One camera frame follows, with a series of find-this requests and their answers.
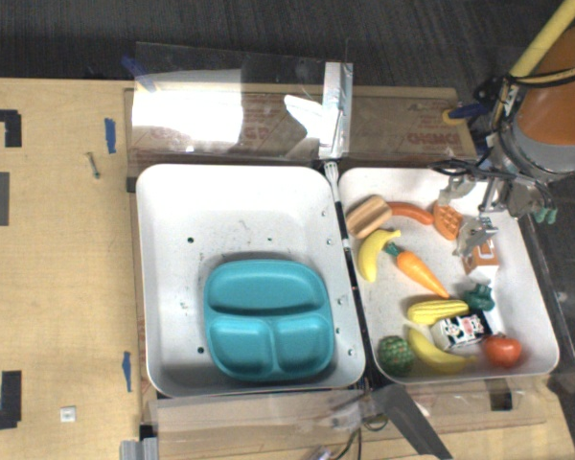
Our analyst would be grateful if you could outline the cow print milk carton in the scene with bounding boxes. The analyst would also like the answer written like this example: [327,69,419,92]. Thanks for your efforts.
[429,311,493,353]

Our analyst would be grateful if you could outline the yellow corn cob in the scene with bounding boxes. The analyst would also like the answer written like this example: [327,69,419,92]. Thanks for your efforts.
[406,298,470,326]

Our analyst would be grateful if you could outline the green broccoli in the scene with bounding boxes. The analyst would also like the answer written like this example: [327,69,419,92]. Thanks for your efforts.
[462,283,496,311]

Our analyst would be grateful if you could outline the black cylinder on white bracket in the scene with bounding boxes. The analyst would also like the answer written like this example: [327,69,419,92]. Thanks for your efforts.
[474,75,521,117]

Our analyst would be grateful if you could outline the orange and white carton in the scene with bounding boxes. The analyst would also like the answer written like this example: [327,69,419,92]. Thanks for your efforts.
[462,240,501,277]

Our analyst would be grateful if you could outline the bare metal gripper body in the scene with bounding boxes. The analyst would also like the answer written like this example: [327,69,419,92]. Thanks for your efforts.
[479,169,548,219]

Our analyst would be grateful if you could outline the orange sausage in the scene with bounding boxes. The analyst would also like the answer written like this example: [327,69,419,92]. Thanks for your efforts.
[386,201,435,226]

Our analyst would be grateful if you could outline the red tomato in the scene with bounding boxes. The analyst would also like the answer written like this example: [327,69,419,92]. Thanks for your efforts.
[483,333,523,369]

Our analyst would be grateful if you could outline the blue divided plate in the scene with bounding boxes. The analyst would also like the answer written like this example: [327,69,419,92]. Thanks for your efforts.
[202,259,336,382]

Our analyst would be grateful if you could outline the white plastic tray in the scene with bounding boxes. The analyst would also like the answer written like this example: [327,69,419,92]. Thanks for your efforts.
[337,166,561,385]
[134,163,368,399]

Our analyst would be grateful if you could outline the yellow banana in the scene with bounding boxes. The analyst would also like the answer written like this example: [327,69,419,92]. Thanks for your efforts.
[406,326,478,374]
[356,228,403,284]

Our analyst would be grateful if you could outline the orange waffle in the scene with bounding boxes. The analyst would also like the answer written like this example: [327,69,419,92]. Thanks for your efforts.
[432,200,465,242]

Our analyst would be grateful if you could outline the green grapes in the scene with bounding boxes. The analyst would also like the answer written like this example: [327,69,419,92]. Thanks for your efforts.
[377,335,416,378]

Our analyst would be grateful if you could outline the orange carrot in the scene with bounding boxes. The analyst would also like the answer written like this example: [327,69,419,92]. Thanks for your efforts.
[382,241,450,300]

